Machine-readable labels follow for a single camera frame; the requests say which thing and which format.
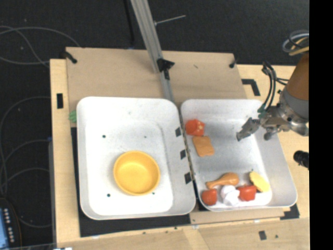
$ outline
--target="wooden table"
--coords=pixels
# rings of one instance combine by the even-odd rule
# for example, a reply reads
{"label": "wooden table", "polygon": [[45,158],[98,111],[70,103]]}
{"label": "wooden table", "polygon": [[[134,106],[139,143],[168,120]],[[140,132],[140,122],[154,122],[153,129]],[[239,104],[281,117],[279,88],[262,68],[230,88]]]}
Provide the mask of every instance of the wooden table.
{"label": "wooden table", "polygon": [[[309,172],[293,161],[297,150],[309,151],[309,139],[293,132],[279,138],[298,191],[299,218],[280,220],[290,208],[190,213],[191,225],[80,237],[69,113],[86,96],[163,97],[159,76],[152,72],[148,53],[141,50],[69,47],[78,60],[50,62],[55,184],[55,229],[58,247],[75,249],[275,249],[310,248]],[[175,103],[189,98],[249,98],[265,100],[269,82],[261,66],[230,68],[233,54],[163,52],[176,63],[170,70]],[[292,66],[274,66],[289,78]],[[254,80],[255,96],[242,79]],[[57,99],[62,97],[63,106]]]}

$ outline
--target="toy food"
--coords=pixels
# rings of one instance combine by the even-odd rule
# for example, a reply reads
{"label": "toy food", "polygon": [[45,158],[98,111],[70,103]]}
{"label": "toy food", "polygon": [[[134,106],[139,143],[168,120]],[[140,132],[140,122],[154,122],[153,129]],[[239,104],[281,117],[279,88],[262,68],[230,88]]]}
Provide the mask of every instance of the toy food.
{"label": "toy food", "polygon": [[259,192],[268,192],[271,189],[270,184],[258,173],[255,171],[250,172],[249,174],[250,181],[257,188]]}
{"label": "toy food", "polygon": [[236,206],[239,203],[238,196],[240,191],[236,190],[233,185],[225,185],[221,188],[221,197],[223,203],[227,206]]}
{"label": "toy food", "polygon": [[254,185],[245,185],[238,187],[239,198],[242,201],[251,201],[255,199],[255,194],[257,193],[257,187]]}
{"label": "toy food", "polygon": [[208,189],[213,189],[217,185],[237,185],[238,183],[238,175],[233,172],[228,172],[215,181],[206,182],[206,187]]}
{"label": "toy food", "polygon": [[208,136],[194,136],[192,140],[200,157],[214,155],[215,150]]}
{"label": "toy food", "polygon": [[211,189],[203,191],[201,194],[201,199],[208,206],[215,205],[217,202],[217,190]]}
{"label": "toy food", "polygon": [[192,119],[186,122],[185,130],[188,135],[203,136],[204,123],[197,119]]}

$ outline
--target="black bracket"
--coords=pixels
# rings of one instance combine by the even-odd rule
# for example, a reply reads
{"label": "black bracket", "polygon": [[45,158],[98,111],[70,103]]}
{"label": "black bracket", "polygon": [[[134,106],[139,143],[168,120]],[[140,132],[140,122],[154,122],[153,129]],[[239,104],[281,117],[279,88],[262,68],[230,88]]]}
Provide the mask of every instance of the black bracket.
{"label": "black bracket", "polygon": [[174,62],[167,61],[163,58],[157,59],[158,69],[160,70],[160,72],[162,72],[162,71],[164,72],[164,77],[166,80],[170,79],[169,69],[171,69],[174,64],[175,64]]}

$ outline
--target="yellow bowl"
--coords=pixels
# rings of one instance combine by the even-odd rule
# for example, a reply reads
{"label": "yellow bowl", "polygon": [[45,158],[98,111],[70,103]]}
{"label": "yellow bowl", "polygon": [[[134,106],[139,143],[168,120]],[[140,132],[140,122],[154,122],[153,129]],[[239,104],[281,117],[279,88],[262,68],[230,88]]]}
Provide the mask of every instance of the yellow bowl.
{"label": "yellow bowl", "polygon": [[141,151],[129,151],[116,160],[113,176],[125,193],[144,195],[157,187],[161,173],[150,155]]}

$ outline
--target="black fabric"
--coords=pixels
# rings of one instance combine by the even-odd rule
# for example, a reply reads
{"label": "black fabric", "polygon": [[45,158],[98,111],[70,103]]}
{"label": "black fabric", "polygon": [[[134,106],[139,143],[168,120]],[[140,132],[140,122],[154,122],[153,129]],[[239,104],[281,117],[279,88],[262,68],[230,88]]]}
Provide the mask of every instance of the black fabric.
{"label": "black fabric", "polygon": [[77,129],[71,129],[73,158],[75,168],[75,182],[78,194],[79,223],[81,237],[100,235],[106,233],[143,230],[163,227],[176,227],[179,225],[190,224],[189,214],[183,216],[153,217],[121,220],[94,220],[87,217],[81,209],[79,191],[79,171],[78,171],[78,141]]}
{"label": "black fabric", "polygon": [[[163,50],[234,53],[239,64],[268,60],[295,65],[299,56],[288,56],[281,45],[290,32],[309,29],[310,25],[310,0],[148,1],[156,21],[186,15],[157,25]],[[133,34],[124,0],[0,0],[0,26],[56,29],[84,47],[144,49],[131,5],[129,17]],[[42,60],[58,58],[66,46],[75,46],[68,38],[47,31],[29,30],[24,35]],[[13,32],[0,35],[0,56],[36,61],[26,42]],[[42,65],[14,65],[0,60],[0,118],[21,99],[50,96],[49,81],[49,70]],[[21,111],[16,108],[8,115],[1,133],[5,156],[23,142],[52,136],[50,108],[49,101],[33,100],[20,107]],[[27,167],[48,168],[47,155],[45,144],[22,148],[12,156],[8,176]],[[31,185],[34,179],[37,184]],[[51,220],[48,187],[44,172],[31,171],[10,182],[8,196],[12,196],[13,205],[23,217],[34,224],[46,224]],[[23,224],[21,228],[24,245],[52,241],[49,228]]]}

